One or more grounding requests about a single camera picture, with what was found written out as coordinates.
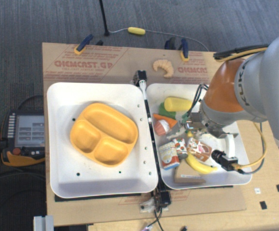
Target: orange plate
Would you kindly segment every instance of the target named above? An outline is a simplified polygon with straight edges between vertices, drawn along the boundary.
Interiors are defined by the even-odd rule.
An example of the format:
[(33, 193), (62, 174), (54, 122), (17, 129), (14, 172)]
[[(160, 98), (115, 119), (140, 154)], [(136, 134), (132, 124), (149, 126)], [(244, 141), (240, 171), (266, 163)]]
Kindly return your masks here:
[(138, 136), (138, 128), (130, 118), (103, 103), (87, 106), (70, 132), (74, 148), (107, 167), (121, 164)]

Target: orange toy carrot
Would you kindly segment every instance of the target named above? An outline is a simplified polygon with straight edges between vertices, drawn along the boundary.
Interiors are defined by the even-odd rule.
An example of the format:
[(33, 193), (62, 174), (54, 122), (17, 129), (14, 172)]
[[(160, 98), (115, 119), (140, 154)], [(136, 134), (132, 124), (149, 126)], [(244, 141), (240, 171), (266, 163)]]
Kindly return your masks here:
[(153, 117), (157, 120), (167, 121), (170, 128), (172, 128), (177, 123), (177, 121), (175, 119), (172, 119), (172, 118), (169, 118), (169, 117), (166, 117), (166, 116), (163, 116), (163, 115), (153, 114)]

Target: red button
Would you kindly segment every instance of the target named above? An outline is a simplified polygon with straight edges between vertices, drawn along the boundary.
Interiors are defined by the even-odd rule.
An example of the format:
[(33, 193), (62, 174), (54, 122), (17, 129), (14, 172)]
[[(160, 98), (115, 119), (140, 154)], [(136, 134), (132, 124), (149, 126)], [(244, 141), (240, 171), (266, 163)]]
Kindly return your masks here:
[(20, 154), (21, 154), (21, 149), (20, 149), (20, 148), (14, 148), (14, 149), (13, 149), (13, 155), (18, 156), (18, 155), (20, 155)]

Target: screen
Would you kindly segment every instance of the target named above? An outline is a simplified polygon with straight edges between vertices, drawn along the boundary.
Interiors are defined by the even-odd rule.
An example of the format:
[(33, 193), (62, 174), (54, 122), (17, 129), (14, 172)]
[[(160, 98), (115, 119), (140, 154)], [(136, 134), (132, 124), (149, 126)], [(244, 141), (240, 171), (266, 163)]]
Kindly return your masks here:
[(17, 115), (15, 147), (44, 147), (44, 116)]

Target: croissant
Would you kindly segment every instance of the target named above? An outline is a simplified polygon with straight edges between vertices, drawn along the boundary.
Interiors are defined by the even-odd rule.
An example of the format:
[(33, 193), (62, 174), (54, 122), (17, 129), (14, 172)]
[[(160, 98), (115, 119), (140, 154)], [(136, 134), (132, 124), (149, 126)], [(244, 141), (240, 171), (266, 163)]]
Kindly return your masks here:
[(164, 78), (171, 78), (174, 75), (174, 68), (172, 63), (166, 59), (157, 60), (153, 63), (154, 71), (158, 71), (158, 68), (162, 68), (166, 71)]

